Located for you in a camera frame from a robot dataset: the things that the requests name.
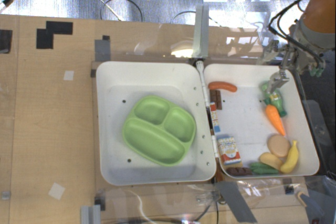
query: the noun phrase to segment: table top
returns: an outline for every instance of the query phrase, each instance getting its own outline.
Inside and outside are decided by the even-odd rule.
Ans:
[[[37,29],[46,22],[72,22],[72,35],[54,34],[53,49],[37,49]],[[95,41],[110,37],[112,60],[187,62],[171,52],[190,45],[193,26],[1,15],[0,29],[13,31],[11,52],[0,54],[0,191],[10,191],[10,199],[0,200],[0,223],[79,223],[81,206],[92,206],[100,190],[111,205],[103,223],[144,212],[188,217],[204,210],[195,195],[209,183],[99,188],[93,135]],[[246,37],[250,42],[239,41]],[[254,63],[262,46],[253,37],[254,30],[210,27],[208,60]],[[279,223],[275,216],[282,223],[307,222],[304,206],[285,194],[282,180],[260,182],[243,195],[258,223]],[[307,191],[302,177],[292,184]],[[228,205],[219,210],[221,221],[237,222]],[[215,211],[212,205],[201,221],[215,223]]]

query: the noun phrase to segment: green divided plate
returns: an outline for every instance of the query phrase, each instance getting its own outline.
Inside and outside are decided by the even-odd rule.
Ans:
[[[149,95],[140,99],[122,128],[126,144],[143,157],[163,166],[178,164],[196,133],[194,118],[178,105]]]

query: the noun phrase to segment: toy bottle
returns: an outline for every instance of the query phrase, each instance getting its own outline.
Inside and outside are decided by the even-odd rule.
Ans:
[[[266,97],[266,99],[264,99],[264,102],[266,104],[271,104],[271,105],[274,105],[278,112],[279,112],[279,115],[280,117],[284,117],[287,115],[287,112],[283,109],[282,107],[282,97],[280,95],[280,92],[278,89],[276,89],[273,93],[267,93],[266,90],[267,90],[267,83],[263,84],[261,86],[261,89],[263,90],[264,92],[264,95]]]

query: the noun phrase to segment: carrot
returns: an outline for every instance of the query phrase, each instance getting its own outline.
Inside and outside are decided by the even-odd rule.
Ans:
[[[285,129],[282,125],[282,121],[281,121],[277,108],[274,105],[268,104],[266,106],[265,111],[266,111],[267,118],[270,120],[270,122],[275,127],[275,129],[277,129],[277,131],[280,134],[286,135]]]
[[[208,88],[210,90],[223,89],[223,90],[227,90],[227,91],[230,91],[230,92],[236,92],[237,91],[236,86],[234,86],[233,84],[230,84],[228,82],[224,82],[224,81],[210,82],[209,85],[208,85]]]

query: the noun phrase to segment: white plastic tray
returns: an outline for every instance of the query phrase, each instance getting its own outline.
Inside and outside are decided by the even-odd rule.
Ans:
[[[156,164],[126,146],[122,127],[142,97],[155,94],[181,106],[194,117],[196,135],[176,166]],[[105,62],[97,70],[100,165],[113,185],[208,180],[216,163],[197,70],[184,63]]]
[[[278,70],[274,66],[221,64],[209,65],[204,70],[207,85],[212,81],[225,81],[238,87],[235,93],[221,90],[222,100],[225,102],[223,109],[217,110],[217,114],[222,133],[235,138],[244,167],[257,162],[263,152],[269,152],[267,140],[277,133],[265,115],[264,96],[260,85]],[[291,73],[287,72],[287,76],[290,78],[289,82],[280,88],[283,107],[288,114],[282,118],[282,122],[286,137],[290,141],[298,141],[299,162],[290,174],[279,174],[275,177],[313,175],[319,169],[319,159],[295,80]]]

